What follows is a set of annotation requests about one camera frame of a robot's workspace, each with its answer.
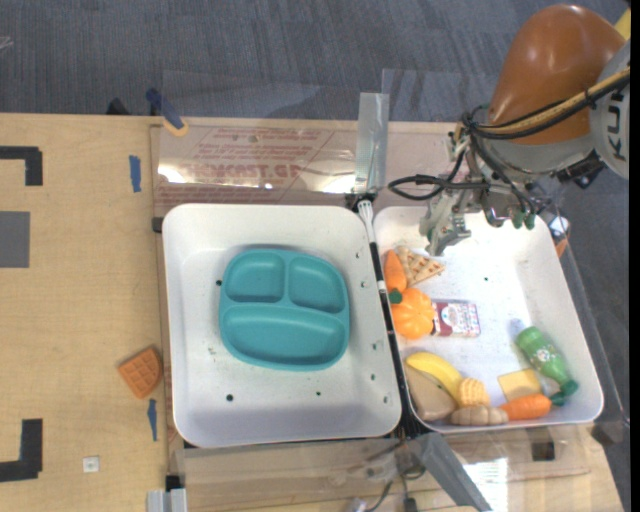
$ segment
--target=toy bottle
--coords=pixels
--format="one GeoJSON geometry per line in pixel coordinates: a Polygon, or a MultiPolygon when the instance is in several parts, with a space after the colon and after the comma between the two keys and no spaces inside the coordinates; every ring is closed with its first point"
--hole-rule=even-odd
{"type": "Polygon", "coordinates": [[[564,396],[577,391],[578,383],[569,375],[564,358],[540,329],[527,327],[516,337],[516,345],[526,354],[536,370],[560,385],[560,392],[564,396]]]}

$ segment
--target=wooden surface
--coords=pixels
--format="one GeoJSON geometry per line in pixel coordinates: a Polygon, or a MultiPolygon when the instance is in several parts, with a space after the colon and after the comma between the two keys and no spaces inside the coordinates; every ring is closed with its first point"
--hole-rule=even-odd
{"type": "MultiPolygon", "coordinates": [[[[42,187],[24,186],[22,162],[0,160],[0,211],[31,212],[29,268],[0,268],[0,462],[19,457],[23,419],[44,424],[43,471],[0,483],[0,510],[135,512],[145,509],[147,491],[164,487],[164,387],[150,397],[158,413],[154,442],[148,398],[135,398],[117,372],[138,351],[161,348],[149,139],[159,124],[148,117],[0,114],[0,145],[38,146],[44,154],[42,187]],[[141,160],[138,193],[130,155],[141,160]],[[100,471],[83,472],[88,456],[100,457],[100,471]]],[[[489,471],[476,477],[478,485],[489,501],[498,496],[491,502],[503,510],[622,510],[602,448],[586,428],[578,432],[572,446],[582,450],[561,473],[525,458],[521,478],[503,480],[492,480],[491,465],[478,465],[493,456],[478,455],[473,440],[452,445],[478,471],[489,471]]],[[[430,485],[416,488],[421,509],[469,510],[452,508],[430,485]]],[[[345,503],[277,510],[342,511],[345,503]]],[[[400,503],[393,494],[378,510],[401,510],[400,503]]]]}

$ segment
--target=toy carrot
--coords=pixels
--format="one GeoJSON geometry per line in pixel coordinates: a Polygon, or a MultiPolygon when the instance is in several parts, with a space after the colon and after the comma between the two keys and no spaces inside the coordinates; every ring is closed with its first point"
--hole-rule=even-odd
{"type": "Polygon", "coordinates": [[[502,404],[500,409],[507,413],[509,421],[533,420],[549,414],[554,402],[555,400],[552,401],[542,393],[533,393],[531,395],[514,398],[513,400],[502,404]]]}
{"type": "Polygon", "coordinates": [[[404,273],[400,258],[393,249],[387,252],[384,262],[384,281],[390,294],[394,291],[402,293],[407,287],[407,275],[404,273]]]}

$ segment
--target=toy orange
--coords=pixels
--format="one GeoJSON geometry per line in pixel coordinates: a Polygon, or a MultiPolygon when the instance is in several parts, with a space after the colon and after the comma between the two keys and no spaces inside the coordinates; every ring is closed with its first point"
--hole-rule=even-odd
{"type": "Polygon", "coordinates": [[[162,378],[162,363],[155,348],[149,347],[118,367],[118,372],[138,398],[145,398],[162,378]]]}

